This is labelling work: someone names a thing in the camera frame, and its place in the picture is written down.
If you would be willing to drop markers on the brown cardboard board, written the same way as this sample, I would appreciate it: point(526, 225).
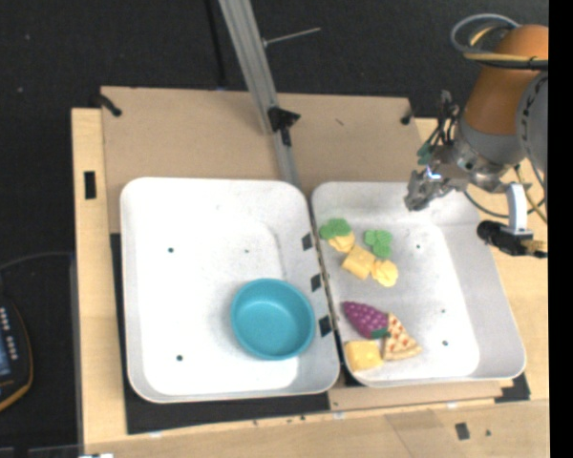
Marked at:
point(191, 136)

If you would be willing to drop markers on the blue bowl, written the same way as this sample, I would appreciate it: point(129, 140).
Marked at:
point(272, 320)

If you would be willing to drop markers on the black cylinder on white bracket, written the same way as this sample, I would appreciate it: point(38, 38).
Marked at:
point(503, 239)

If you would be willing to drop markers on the purple grapes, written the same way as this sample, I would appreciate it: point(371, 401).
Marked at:
point(363, 318)

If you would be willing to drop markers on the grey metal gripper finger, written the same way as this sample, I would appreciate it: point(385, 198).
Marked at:
point(413, 193)
point(432, 190)

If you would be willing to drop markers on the white plastic tray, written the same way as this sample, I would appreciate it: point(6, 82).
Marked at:
point(191, 275)
point(439, 294)

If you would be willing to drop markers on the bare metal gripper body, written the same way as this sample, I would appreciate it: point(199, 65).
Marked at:
point(460, 165)

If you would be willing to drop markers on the yellow cheese wedge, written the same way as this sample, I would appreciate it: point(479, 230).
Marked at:
point(363, 355)

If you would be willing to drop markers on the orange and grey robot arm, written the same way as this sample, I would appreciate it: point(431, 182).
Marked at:
point(501, 93)

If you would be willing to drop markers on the green and yellow broccoli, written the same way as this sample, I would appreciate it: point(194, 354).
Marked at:
point(383, 260)
point(339, 234)

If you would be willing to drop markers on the yellow cheese block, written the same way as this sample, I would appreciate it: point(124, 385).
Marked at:
point(358, 262)

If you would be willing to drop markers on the pizza slice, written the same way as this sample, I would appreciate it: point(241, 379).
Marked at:
point(398, 341)

